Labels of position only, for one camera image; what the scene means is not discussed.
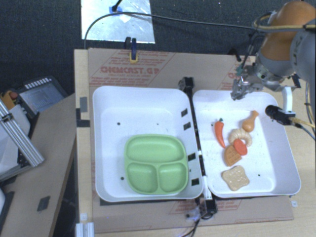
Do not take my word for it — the orange chicken drumstick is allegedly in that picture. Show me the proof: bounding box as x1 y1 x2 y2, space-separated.
241 110 259 133

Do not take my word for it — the tan bread slice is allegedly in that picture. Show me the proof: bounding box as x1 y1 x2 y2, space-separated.
221 165 250 192

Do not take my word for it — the black cylinder on white bracket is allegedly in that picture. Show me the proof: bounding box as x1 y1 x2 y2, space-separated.
265 86 297 126

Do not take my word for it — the orange waffle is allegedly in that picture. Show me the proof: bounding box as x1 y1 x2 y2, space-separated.
224 144 243 167

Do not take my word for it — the red tomato slice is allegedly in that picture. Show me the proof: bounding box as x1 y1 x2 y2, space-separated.
233 139 248 156

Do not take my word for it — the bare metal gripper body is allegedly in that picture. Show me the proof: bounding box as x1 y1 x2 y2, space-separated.
237 65 277 92

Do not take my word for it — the cream croissant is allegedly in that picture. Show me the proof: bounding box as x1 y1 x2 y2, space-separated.
228 128 253 148

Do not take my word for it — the orange carrot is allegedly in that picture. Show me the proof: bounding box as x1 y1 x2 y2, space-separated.
214 118 227 149

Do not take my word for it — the brown cardboard board red print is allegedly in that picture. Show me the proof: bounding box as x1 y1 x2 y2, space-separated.
87 47 295 234

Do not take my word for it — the white plastic tray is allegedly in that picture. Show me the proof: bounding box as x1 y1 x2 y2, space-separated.
92 85 204 203
192 89 302 198

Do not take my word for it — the green divided plate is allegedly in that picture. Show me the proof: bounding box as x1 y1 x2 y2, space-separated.
123 134 189 196

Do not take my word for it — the thin black and white rod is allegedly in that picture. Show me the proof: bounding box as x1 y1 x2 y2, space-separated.
186 87 210 202

